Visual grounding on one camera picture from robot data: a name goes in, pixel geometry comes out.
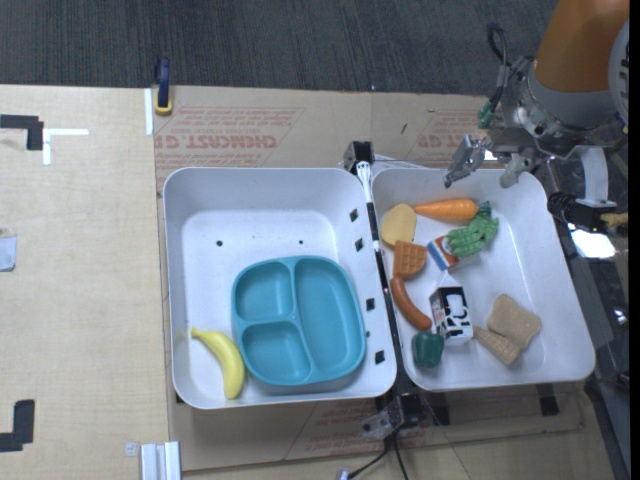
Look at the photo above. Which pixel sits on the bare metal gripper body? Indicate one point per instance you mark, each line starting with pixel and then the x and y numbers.
pixel 520 113

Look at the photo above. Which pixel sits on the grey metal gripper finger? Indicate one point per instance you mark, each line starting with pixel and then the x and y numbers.
pixel 514 169
pixel 464 160

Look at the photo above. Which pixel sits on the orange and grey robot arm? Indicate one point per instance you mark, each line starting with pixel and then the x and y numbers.
pixel 575 33

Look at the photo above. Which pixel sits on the orange carrot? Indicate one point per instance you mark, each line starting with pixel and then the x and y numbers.
pixel 447 209

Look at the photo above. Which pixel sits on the green pea pods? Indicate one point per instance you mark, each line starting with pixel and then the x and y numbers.
pixel 470 238

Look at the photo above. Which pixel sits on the yellow potato slice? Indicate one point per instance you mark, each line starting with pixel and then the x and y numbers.
pixel 398 224

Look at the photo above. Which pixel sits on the white plastic tray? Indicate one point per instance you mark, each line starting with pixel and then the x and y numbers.
pixel 535 268
pixel 260 203

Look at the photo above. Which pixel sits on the thin black and white rod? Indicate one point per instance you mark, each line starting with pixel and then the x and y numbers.
pixel 372 218

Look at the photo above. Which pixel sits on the brown waffle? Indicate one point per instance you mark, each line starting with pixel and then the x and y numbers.
pixel 409 259

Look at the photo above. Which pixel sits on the beige bread slice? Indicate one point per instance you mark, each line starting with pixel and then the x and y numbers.
pixel 515 320

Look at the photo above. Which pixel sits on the orange-brown sausage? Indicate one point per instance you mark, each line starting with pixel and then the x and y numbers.
pixel 407 304

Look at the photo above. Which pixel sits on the black and white milk carton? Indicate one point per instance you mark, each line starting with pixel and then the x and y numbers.
pixel 452 315

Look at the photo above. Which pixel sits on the beige ribbed wedge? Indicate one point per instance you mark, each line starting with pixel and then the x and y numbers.
pixel 497 346

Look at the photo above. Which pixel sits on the brown cardboard board red print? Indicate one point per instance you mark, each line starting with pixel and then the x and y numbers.
pixel 280 133

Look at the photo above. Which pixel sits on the green bell pepper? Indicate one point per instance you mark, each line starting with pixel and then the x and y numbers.
pixel 427 349

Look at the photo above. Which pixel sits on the blue divided plate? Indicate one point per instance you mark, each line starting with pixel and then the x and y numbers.
pixel 325 303

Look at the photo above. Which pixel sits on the yellow banana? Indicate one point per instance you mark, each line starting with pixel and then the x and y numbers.
pixel 227 360

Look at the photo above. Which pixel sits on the black cylinder on white bracket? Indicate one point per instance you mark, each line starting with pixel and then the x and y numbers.
pixel 592 208

